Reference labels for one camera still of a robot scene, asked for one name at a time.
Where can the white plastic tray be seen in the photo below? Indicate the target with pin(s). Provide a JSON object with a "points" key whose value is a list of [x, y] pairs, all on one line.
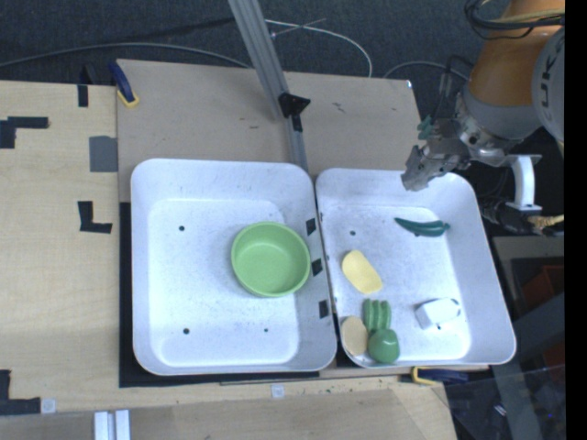
{"points": [[206, 291], [413, 268]]}

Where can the white rectangular box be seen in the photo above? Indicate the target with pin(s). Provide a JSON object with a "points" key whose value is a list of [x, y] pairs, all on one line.
{"points": [[435, 313]]}

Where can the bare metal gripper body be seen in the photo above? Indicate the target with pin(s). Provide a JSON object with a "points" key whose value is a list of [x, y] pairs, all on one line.
{"points": [[451, 147]]}

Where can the black cylinder on white bracket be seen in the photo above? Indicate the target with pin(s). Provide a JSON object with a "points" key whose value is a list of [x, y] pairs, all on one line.
{"points": [[523, 186]]}

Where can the green ridged toy vegetable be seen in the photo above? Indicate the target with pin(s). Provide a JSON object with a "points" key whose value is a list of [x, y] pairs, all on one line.
{"points": [[377, 314]]}

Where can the dark green chili pepper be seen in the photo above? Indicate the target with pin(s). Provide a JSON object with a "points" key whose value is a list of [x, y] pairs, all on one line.
{"points": [[424, 228]]}

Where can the brown cardboard board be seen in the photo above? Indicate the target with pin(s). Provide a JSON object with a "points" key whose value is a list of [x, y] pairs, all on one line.
{"points": [[206, 108]]}

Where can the tan oval biscuit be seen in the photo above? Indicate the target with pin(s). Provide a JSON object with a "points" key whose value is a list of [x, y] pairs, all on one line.
{"points": [[354, 336]]}

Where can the yellow oval slice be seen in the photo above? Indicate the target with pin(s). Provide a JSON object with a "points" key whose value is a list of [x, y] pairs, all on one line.
{"points": [[361, 272]]}

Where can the green bowl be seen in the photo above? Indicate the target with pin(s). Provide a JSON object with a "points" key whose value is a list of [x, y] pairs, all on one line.
{"points": [[270, 259]]}

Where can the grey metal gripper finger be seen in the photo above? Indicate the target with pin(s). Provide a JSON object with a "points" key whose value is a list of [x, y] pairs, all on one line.
{"points": [[413, 172], [435, 170]]}

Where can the green round toy vegetable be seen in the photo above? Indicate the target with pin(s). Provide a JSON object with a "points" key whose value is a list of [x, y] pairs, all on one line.
{"points": [[384, 346]]}

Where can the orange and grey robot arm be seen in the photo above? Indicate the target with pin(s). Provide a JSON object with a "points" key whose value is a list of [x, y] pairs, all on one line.
{"points": [[504, 71]]}

